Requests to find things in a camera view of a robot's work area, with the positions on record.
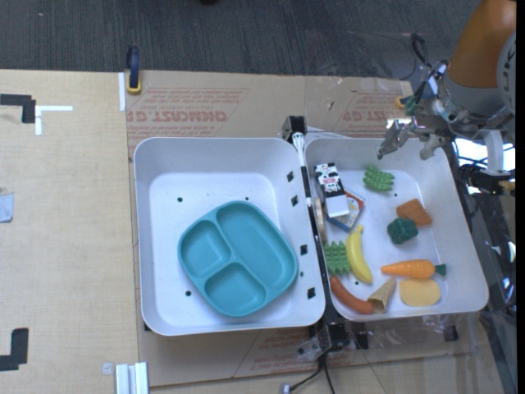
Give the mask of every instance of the toy sausage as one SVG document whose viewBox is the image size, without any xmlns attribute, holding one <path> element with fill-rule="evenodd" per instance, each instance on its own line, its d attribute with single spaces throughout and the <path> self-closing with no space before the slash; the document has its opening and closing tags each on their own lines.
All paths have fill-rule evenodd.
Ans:
<svg viewBox="0 0 525 394">
<path fill-rule="evenodd" d="M 350 309 L 360 314 L 373 314 L 374 305 L 366 300 L 360 300 L 348 292 L 337 276 L 330 277 L 330 288 L 336 298 Z"/>
</svg>

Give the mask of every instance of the white tape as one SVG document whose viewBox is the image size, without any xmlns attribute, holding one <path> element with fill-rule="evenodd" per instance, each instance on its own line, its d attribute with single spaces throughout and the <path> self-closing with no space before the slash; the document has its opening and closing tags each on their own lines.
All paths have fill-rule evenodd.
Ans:
<svg viewBox="0 0 525 394">
<path fill-rule="evenodd" d="M 126 110 L 126 77 L 124 72 L 118 74 L 118 90 L 119 98 L 121 100 L 121 111 Z"/>
<path fill-rule="evenodd" d="M 42 112 L 44 111 L 73 111 L 71 105 L 37 105 L 34 107 L 34 133 L 42 135 Z"/>
</svg>

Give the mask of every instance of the blue divided plate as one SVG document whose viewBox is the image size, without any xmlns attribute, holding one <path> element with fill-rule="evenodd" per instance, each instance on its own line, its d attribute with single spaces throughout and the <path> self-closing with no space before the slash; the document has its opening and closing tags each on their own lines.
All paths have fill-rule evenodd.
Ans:
<svg viewBox="0 0 525 394">
<path fill-rule="evenodd" d="M 179 262 L 217 311 L 244 317 L 281 295 L 297 276 L 297 258 L 282 233 L 244 201 L 223 204 L 179 240 Z"/>
</svg>

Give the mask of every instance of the toy banana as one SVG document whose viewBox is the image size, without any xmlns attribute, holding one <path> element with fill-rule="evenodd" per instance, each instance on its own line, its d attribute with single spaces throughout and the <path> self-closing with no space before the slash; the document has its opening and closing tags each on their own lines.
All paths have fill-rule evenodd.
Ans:
<svg viewBox="0 0 525 394">
<path fill-rule="evenodd" d="M 372 273 L 361 251 L 362 232 L 363 225 L 358 225 L 357 229 L 346 238 L 346 258 L 356 278 L 361 282 L 372 283 Z"/>
</svg>

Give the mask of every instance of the white tray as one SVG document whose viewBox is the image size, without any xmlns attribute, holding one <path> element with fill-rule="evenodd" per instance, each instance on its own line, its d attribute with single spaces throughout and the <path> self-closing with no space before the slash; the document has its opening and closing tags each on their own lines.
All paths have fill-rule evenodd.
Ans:
<svg viewBox="0 0 525 394">
<path fill-rule="evenodd" d="M 291 144 L 277 138 L 147 139 L 135 150 L 135 191 L 142 315 L 153 331 L 179 336 L 302 327 L 322 316 L 326 300 L 299 159 Z M 285 293 L 241 318 L 218 313 L 177 259 L 182 233 L 234 200 L 260 208 L 299 262 L 298 276 Z"/>
<path fill-rule="evenodd" d="M 354 228 L 359 223 L 363 225 L 363 255 L 372 271 L 373 281 L 372 284 L 361 283 L 352 273 L 341 277 L 341 281 L 355 296 L 366 299 L 388 278 L 381 273 L 382 265 L 406 259 L 430 259 L 436 264 L 445 263 L 447 267 L 446 276 L 433 276 L 441 287 L 441 300 L 424 308 L 407 306 L 401 301 L 396 285 L 383 314 L 358 314 L 332 297 L 337 311 L 347 319 L 365 322 L 482 309 L 488 301 L 488 287 L 445 152 L 438 149 L 432 158 L 423 161 L 419 157 L 422 143 L 409 140 L 401 149 L 377 160 L 380 143 L 381 140 L 375 139 L 321 138 L 306 148 L 313 196 L 317 194 L 313 167 L 334 162 L 343 186 L 366 199 Z M 395 176 L 393 189 L 387 192 L 369 190 L 363 184 L 367 165 L 392 173 Z M 395 208 L 414 198 L 422 202 L 433 223 L 420 227 L 419 234 L 412 240 L 395 245 L 386 227 L 396 218 Z M 348 233 L 329 222 L 325 227 L 329 242 L 345 241 Z"/>
</svg>

